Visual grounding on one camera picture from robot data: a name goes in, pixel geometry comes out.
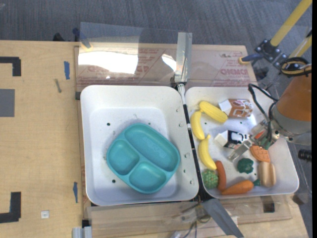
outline yellow banana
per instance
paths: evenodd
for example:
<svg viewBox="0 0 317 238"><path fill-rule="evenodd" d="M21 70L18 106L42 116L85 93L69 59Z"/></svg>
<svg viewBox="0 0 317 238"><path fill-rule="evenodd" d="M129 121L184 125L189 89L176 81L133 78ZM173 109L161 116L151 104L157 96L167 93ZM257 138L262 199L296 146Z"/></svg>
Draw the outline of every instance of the yellow banana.
<svg viewBox="0 0 317 238"><path fill-rule="evenodd" d="M205 139L205 133L203 131L202 125L200 123L200 118L202 116L202 112L195 111L190 117L190 124L192 127L193 134L199 139Z"/></svg>
<svg viewBox="0 0 317 238"><path fill-rule="evenodd" d="M228 119L228 116L224 111L207 101L200 101L199 108L206 115L210 116L218 122L224 123Z"/></svg>
<svg viewBox="0 0 317 238"><path fill-rule="evenodd" d="M215 164L215 162L213 161L213 159L211 158L209 151L208 151L208 142L210 139L210 135L208 134L208 136L202 140L198 146L198 152L199 152L199 157L200 160L202 161L202 163L209 169L211 170L216 170L217 166Z"/></svg>

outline yellow tube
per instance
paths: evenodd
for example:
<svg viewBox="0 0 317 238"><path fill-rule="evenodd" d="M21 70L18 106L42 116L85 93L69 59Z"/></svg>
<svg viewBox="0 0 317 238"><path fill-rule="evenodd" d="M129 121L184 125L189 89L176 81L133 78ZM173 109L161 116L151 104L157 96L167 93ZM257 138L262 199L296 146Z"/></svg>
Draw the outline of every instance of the yellow tube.
<svg viewBox="0 0 317 238"><path fill-rule="evenodd" d="M301 57L303 53L312 45L312 35L305 38L300 45L289 55L289 58Z"/></svg>
<svg viewBox="0 0 317 238"><path fill-rule="evenodd" d="M294 9L292 14L284 22L281 28L277 31L270 43L272 46L277 47L278 44L283 40L286 34L292 29L299 18L304 14L308 7L312 4L313 0L302 0L297 7Z"/></svg>

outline floor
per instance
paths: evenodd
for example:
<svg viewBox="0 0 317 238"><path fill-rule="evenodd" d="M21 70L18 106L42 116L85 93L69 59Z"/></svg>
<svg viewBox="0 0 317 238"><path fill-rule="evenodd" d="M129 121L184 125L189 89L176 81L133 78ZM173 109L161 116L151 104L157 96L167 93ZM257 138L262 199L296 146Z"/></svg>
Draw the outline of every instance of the floor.
<svg viewBox="0 0 317 238"><path fill-rule="evenodd" d="M254 53L272 38L302 0L0 0L0 40L52 41L59 33L74 41L81 22L188 31L193 44L244 45ZM292 53L312 28L312 6L279 43ZM312 48L302 55L312 60ZM281 94L290 79L262 59L254 64L262 87L273 83ZM312 227L312 163L297 157L311 146L290 144L300 177L294 200L299 203L310 237Z"/></svg>

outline wooden table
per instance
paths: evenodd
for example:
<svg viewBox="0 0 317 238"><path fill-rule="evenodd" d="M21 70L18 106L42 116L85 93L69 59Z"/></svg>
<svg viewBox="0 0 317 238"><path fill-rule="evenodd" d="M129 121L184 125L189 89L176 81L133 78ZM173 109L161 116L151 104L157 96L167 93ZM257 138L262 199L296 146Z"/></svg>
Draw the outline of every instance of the wooden table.
<svg viewBox="0 0 317 238"><path fill-rule="evenodd" d="M19 57L22 71L21 76L12 76L12 65L0 63L0 89L14 89L15 94L14 117L0 117L1 214L10 211L11 192L21 192L21 217L1 223L0 237L66 238L82 225L76 46L0 41L0 57ZM64 62L69 63L69 79ZM298 205L289 200L289 209L291 219L239 228L246 237L308 237ZM205 232L199 237L221 235Z"/></svg>

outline teal bowl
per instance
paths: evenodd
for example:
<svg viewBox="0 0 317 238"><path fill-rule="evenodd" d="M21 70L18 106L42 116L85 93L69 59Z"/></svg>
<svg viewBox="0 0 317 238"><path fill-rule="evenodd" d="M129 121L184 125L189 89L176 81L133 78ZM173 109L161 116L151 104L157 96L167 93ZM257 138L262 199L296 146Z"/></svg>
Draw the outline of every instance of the teal bowl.
<svg viewBox="0 0 317 238"><path fill-rule="evenodd" d="M131 188L143 194L159 191L176 172L177 148L159 132L135 123L111 143L106 153L109 168Z"/></svg>

